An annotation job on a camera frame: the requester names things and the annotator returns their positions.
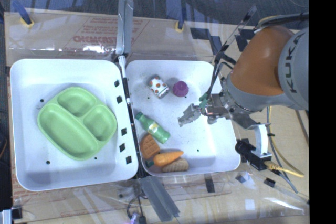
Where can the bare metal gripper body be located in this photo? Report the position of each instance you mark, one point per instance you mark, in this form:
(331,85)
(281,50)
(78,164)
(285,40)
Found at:
(219,108)

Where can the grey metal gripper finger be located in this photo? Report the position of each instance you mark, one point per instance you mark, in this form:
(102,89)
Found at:
(191,110)
(185,120)

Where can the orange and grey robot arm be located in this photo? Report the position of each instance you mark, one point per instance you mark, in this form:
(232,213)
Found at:
(262,65)

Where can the white plastic tray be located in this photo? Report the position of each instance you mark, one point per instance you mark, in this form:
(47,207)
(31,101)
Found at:
(29,112)
(207,139)

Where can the green bottle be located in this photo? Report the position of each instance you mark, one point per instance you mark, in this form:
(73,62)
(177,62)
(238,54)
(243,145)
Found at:
(153,128)

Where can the white can with orange dots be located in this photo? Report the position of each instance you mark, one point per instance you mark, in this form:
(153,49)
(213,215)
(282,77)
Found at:
(158,86)

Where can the orange carrot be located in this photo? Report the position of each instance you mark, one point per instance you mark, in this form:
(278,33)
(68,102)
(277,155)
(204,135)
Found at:
(165,158)

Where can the brown waffle biscuit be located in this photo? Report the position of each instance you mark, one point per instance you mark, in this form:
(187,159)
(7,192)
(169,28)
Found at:
(148,145)

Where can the tan bread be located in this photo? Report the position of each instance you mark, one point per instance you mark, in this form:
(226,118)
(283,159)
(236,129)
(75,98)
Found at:
(178,166)

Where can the thin black and white rod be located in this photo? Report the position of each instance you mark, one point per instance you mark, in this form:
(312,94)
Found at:
(129,102)

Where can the green divided plate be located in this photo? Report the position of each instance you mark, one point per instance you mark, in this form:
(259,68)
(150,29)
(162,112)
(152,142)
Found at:
(68,126)

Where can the brown cardboard board red print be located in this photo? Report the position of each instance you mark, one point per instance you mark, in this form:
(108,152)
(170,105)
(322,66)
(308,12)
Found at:
(65,31)

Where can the black cylinder on white bracket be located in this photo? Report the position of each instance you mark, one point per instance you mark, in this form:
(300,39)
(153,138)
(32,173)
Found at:
(252,153)

